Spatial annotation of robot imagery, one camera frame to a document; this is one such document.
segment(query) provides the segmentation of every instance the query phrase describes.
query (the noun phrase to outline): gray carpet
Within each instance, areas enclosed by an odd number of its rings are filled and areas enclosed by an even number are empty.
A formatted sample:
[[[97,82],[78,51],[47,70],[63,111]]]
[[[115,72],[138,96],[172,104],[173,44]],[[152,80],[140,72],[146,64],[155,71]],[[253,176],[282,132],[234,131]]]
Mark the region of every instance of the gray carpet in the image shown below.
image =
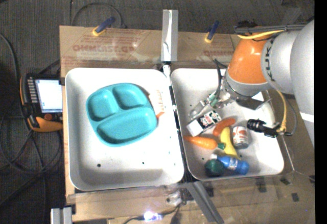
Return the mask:
[[[161,30],[163,9],[179,11],[180,31],[205,32],[218,20],[217,33],[232,33],[233,26],[243,20],[261,26],[304,22],[315,10],[314,0],[284,0],[282,5],[281,0],[1,0],[0,33],[15,52],[18,73],[39,72],[59,59],[60,25],[95,27],[108,16],[118,19],[120,15],[122,21],[114,27]],[[14,62],[3,38],[0,73],[0,116],[9,111],[10,117],[2,124],[1,138],[5,152],[13,156],[28,131],[19,118]],[[56,156],[59,140],[55,133],[35,134],[35,145],[29,140],[17,163],[40,169],[36,147],[47,164]],[[65,203],[62,159],[26,187],[22,185],[32,175],[6,165],[0,153],[0,223],[49,223],[50,209]]]

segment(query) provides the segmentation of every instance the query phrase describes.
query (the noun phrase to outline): teal plate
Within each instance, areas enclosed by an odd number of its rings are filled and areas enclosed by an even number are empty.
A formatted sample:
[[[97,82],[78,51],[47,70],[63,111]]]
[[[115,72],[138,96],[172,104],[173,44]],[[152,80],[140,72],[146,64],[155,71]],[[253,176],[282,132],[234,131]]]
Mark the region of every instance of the teal plate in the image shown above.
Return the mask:
[[[86,100],[86,112],[96,135],[109,146],[134,143],[157,127],[148,98],[130,83],[106,86],[92,93]]]

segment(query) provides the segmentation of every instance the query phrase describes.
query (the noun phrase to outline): white tray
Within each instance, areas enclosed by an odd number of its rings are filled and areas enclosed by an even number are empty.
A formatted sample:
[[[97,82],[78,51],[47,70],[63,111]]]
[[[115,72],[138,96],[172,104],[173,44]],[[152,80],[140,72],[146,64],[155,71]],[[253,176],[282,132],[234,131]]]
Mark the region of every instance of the white tray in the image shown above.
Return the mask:
[[[133,83],[151,93],[160,90],[165,113],[149,136],[121,147],[99,140],[86,114],[87,98],[96,90]],[[69,176],[82,191],[159,186],[177,183],[184,174],[167,78],[153,69],[76,68],[65,79]]]
[[[189,112],[205,99],[209,94],[213,93],[218,86],[218,75],[215,69],[186,69],[181,68],[172,72],[171,81],[176,100],[177,112],[180,121],[182,135],[190,135],[186,125],[190,122]],[[248,119],[260,119],[268,125],[275,121],[272,108],[269,103],[265,103],[258,110],[251,110],[239,106],[236,102],[228,104],[220,110],[216,110],[222,118],[236,117],[236,123],[246,123]],[[212,137],[213,129],[205,132]],[[221,178],[241,178],[241,177],[257,177],[276,175],[284,168],[284,160],[275,138],[266,137],[263,133],[256,133],[248,130],[249,147],[237,150],[242,160],[250,165],[247,175],[231,175],[225,174],[217,178],[208,178],[205,175],[204,165],[210,159],[212,150],[197,147],[187,141],[183,142],[186,162],[190,173],[198,180],[215,180]]]

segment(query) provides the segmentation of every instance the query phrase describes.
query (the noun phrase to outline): green ball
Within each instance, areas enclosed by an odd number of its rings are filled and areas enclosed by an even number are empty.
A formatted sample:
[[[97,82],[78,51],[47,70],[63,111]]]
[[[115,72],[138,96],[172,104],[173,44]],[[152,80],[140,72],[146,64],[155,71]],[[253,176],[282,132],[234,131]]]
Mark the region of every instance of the green ball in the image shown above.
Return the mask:
[[[224,164],[215,159],[208,160],[205,165],[205,174],[208,177],[218,177],[225,172]]]

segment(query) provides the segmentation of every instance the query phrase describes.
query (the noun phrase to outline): light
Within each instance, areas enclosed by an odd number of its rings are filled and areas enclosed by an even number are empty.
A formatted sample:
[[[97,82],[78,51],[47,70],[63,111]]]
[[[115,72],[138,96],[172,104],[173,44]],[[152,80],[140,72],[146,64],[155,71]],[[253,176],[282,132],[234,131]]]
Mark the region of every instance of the light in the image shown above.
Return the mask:
[[[144,213],[143,218],[145,221],[162,220],[162,215],[147,211]]]

